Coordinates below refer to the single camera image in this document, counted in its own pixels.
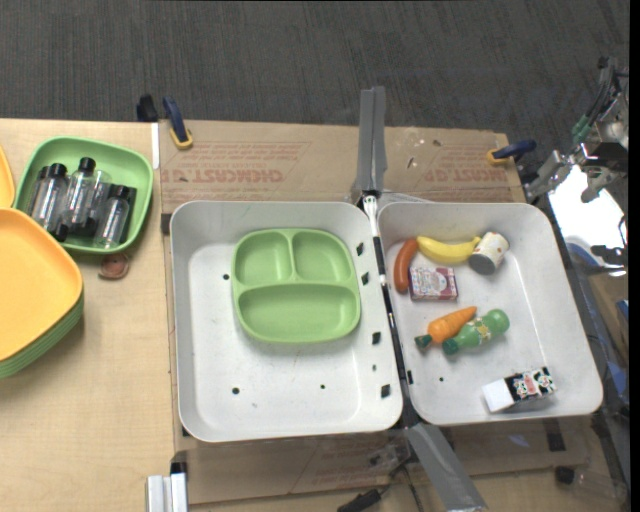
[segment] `orange plate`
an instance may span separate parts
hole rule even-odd
[[[82,274],[25,213],[0,208],[0,361],[37,341],[80,299]]]
[[[15,193],[16,189],[11,177],[9,162],[7,162],[2,146],[0,146],[0,207],[9,208],[13,203]]]

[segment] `stack of plates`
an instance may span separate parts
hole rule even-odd
[[[0,151],[0,378],[31,364],[62,339],[83,312],[82,274],[69,254],[25,213]]]

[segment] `blue clamp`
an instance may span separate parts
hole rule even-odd
[[[191,132],[184,126],[182,114],[178,109],[178,104],[171,96],[162,98],[162,105],[167,113],[167,117],[171,120],[171,138],[179,149],[187,149],[193,145],[193,137]]]
[[[513,160],[517,162],[525,153],[529,153],[536,149],[536,146],[537,144],[535,140],[521,140],[519,142],[509,144],[502,149],[489,151],[487,153],[487,160],[489,160],[491,165],[506,163],[509,157],[513,157]]]

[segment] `can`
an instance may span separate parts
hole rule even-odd
[[[504,260],[509,241],[500,233],[488,231],[469,257],[469,266],[478,274],[491,275]]]

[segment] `banana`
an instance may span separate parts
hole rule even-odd
[[[418,242],[418,249],[430,260],[436,263],[462,263],[469,259],[469,256],[473,254],[478,242],[481,240],[479,236],[474,236],[472,240],[461,244],[447,244],[439,242],[433,238],[426,236],[416,237]]]

